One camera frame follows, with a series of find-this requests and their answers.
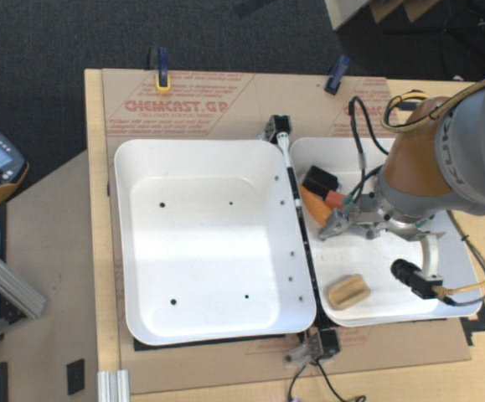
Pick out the black block with thin wires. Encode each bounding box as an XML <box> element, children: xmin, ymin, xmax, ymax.
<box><xmin>303</xmin><ymin>328</ymin><xmax>342</xmax><ymax>363</ymax></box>
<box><xmin>266</xmin><ymin>114</ymin><xmax>292</xmax><ymax>145</ymax></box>

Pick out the orange carrot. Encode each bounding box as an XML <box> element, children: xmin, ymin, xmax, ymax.
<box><xmin>299</xmin><ymin>184</ymin><xmax>334</xmax><ymax>227</ymax></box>

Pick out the tan bread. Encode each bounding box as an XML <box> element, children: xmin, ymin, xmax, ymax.
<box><xmin>327</xmin><ymin>273</ymin><xmax>372</xmax><ymax>311</ymax></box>

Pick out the thin black and white rod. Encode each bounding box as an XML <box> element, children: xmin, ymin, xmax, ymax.
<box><xmin>277</xmin><ymin>131</ymin><xmax>323</xmax><ymax>331</ymax></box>

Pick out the brown cardboard board red print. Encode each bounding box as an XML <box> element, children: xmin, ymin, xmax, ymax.
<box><xmin>101</xmin><ymin>68</ymin><xmax>473</xmax><ymax>395</ymax></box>

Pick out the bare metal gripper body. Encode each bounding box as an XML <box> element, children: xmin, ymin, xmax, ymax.
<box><xmin>345</xmin><ymin>192</ymin><xmax>446</xmax><ymax>242</ymax></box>

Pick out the black carton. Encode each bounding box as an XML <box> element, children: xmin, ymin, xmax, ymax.
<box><xmin>301</xmin><ymin>165</ymin><xmax>340</xmax><ymax>201</ymax></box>

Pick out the black cylinder on white bracket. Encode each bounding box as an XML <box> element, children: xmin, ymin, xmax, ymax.
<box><xmin>390</xmin><ymin>233</ymin><xmax>446</xmax><ymax>301</ymax></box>

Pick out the white plastic tray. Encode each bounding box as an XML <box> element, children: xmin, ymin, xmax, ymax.
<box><xmin>288</xmin><ymin>136</ymin><xmax>484</xmax><ymax>328</ymax></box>
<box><xmin>113</xmin><ymin>138</ymin><xmax>317</xmax><ymax>347</ymax></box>

